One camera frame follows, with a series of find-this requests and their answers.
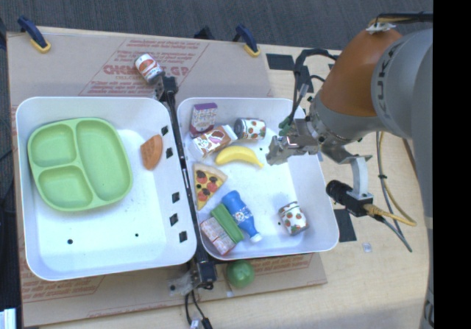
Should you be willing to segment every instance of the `small purple box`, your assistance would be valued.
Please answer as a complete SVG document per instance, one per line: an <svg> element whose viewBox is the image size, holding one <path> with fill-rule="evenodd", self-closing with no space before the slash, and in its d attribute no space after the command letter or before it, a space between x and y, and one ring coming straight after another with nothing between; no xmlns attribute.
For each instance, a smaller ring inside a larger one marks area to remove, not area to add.
<svg viewBox="0 0 471 329"><path fill-rule="evenodd" d="M190 134L192 138L212 130L216 123L218 106L214 102L195 104L191 115Z"/></svg>

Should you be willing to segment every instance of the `red and white can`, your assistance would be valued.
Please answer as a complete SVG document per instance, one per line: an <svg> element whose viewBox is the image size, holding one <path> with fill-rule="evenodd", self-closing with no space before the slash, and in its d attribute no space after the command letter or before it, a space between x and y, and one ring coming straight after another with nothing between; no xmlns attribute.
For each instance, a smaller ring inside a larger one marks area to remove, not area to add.
<svg viewBox="0 0 471 329"><path fill-rule="evenodd" d="M238 139L264 139L266 124L259 118L237 118L234 123L234 132Z"/></svg>
<svg viewBox="0 0 471 329"><path fill-rule="evenodd" d="M134 65L138 69L139 74L141 74L149 84L154 84L158 77L165 75L165 71L149 53L142 54L140 57L136 58Z"/></svg>
<svg viewBox="0 0 471 329"><path fill-rule="evenodd" d="M278 215L281 218L284 228L292 236L309 228L308 220L297 201L284 205L280 210L278 210Z"/></svg>

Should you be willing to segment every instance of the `toy pizza slice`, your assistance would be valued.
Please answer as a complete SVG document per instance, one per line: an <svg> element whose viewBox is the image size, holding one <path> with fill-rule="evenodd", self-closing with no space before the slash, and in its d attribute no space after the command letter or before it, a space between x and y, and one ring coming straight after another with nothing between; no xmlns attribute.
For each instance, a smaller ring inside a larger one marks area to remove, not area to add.
<svg viewBox="0 0 471 329"><path fill-rule="evenodd" d="M196 206L201 210L227 180L227 175L212 166L193 164Z"/></svg>

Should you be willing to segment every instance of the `toy lime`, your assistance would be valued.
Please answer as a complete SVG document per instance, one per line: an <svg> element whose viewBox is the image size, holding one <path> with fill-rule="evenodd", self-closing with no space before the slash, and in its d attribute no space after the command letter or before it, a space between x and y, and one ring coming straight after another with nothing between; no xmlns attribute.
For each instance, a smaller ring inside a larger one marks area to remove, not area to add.
<svg viewBox="0 0 471 329"><path fill-rule="evenodd" d="M255 278L253 266L246 260L237 260L229 263L226 273L229 283L240 289L251 284Z"/></svg>

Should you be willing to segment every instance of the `white tray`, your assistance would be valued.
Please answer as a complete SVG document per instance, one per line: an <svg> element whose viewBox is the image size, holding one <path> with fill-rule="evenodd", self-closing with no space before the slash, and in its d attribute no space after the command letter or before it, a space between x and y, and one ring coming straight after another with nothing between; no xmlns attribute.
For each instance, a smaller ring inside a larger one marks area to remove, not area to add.
<svg viewBox="0 0 471 329"><path fill-rule="evenodd" d="M36 189L26 154L28 138L49 122L89 116L108 120L117 129L130 159L132 189L101 208L55 210ZM171 119L157 100L35 97L18 106L16 127L26 261L38 277L65 280L177 265L193 257L196 234ZM162 157L154 171L148 171L140 146L162 135L164 127L168 132L163 135ZM167 149L172 150L170 158ZM173 225L171 217L177 218Z"/></svg>
<svg viewBox="0 0 471 329"><path fill-rule="evenodd" d="M238 140L232 144L253 149L258 159L264 163L262 169L245 162L231 162L217 166L214 163L215 155L210 155L203 160L204 164L215 166L223 171L228 178L206 206L197 211L199 223L210 217L210 211L221 202L221 198L226 193L237 190L252 211L255 226L263 236L261 241L253 244L246 234L243 241L223 256L202 235L203 244L208 253L219 260L231 261L323 252L334 248L339 240L339 228L330 198L325 192L325 179L317 155L293 156L288 159L287 163L277 166L270 166L266 162L265 155L269 151L272 136L278 134L278 124L291 112L291 100L208 97L184 100L178 107L177 117L184 140L193 190L192 166L195 160L186 149L191 142L188 130L193 106L206 102L215 102L218 105L216 125L229 124L233 127L238 117L255 117L263 119L267 127L266 137L263 140ZM295 117L305 117L301 108L298 108ZM310 227L295 236L290 236L282 226L277 211L293 201L298 201L300 204Z"/></svg>

